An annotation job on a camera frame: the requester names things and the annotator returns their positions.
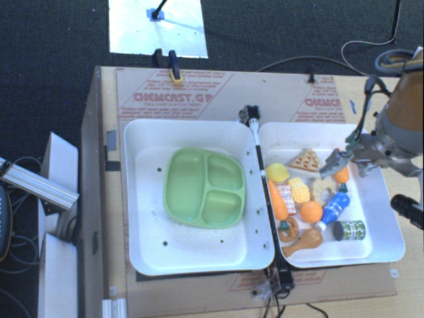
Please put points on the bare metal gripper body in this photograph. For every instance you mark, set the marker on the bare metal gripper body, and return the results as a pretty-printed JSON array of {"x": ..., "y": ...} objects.
[{"x": 369, "y": 151}]

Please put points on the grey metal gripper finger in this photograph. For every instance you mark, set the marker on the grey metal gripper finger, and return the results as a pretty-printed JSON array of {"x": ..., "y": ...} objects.
[
  {"x": 339, "y": 155},
  {"x": 328, "y": 169}
]

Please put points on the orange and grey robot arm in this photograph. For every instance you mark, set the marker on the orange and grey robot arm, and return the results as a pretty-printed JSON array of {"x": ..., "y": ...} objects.
[{"x": 404, "y": 108}]

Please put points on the small orange with green stem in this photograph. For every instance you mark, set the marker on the small orange with green stem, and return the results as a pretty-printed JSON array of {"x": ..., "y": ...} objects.
[{"x": 342, "y": 176}]

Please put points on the pizza slice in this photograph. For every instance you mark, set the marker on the pizza slice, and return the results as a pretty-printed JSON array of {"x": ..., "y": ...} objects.
[{"x": 304, "y": 161}]

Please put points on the yellow corn cob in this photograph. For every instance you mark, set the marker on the yellow corn cob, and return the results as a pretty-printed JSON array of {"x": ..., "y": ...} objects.
[{"x": 299, "y": 189}]

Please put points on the blue bottle with white cap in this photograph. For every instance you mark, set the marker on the blue bottle with white cap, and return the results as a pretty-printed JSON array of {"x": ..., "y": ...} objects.
[{"x": 334, "y": 207}]

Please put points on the orange fruit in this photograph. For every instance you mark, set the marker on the orange fruit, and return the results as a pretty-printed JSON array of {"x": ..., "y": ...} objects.
[{"x": 311, "y": 212}]

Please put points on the red and white packet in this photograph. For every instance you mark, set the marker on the red and white packet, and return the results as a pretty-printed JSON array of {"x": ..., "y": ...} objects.
[{"x": 289, "y": 199}]

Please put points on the yellow lemon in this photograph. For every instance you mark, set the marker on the yellow lemon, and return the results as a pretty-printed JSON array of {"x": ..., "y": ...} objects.
[{"x": 276, "y": 172}]

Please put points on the orange carrot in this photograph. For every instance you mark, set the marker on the orange carrot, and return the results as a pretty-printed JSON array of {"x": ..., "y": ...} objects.
[{"x": 279, "y": 205}]

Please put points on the thin black and white rod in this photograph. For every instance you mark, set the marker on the thin black and white rod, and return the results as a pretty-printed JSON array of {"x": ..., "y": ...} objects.
[{"x": 265, "y": 181}]

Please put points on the green and white can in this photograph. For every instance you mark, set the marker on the green and white can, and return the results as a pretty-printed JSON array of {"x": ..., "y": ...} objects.
[{"x": 352, "y": 230}]

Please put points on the white plastic tray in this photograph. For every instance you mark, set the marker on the white plastic tray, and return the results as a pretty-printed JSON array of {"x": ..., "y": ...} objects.
[
  {"x": 381, "y": 217},
  {"x": 149, "y": 217}
]

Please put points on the brown pretzel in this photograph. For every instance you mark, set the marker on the brown pretzel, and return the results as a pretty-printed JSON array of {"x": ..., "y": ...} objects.
[{"x": 291, "y": 232}]

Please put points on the brown chicken drumstick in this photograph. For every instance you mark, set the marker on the brown chicken drumstick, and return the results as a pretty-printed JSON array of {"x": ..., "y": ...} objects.
[{"x": 306, "y": 240}]

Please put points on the green divided plate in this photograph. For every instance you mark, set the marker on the green divided plate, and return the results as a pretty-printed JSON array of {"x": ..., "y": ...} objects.
[{"x": 189, "y": 184}]

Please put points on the brown cardboard board red print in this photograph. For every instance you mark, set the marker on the brown cardboard board red print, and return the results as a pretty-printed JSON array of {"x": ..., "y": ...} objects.
[{"x": 205, "y": 94}]

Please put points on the black cylinder on white bracket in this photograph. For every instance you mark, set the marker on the black cylinder on white bracket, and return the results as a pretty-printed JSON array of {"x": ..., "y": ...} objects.
[{"x": 405, "y": 207}]

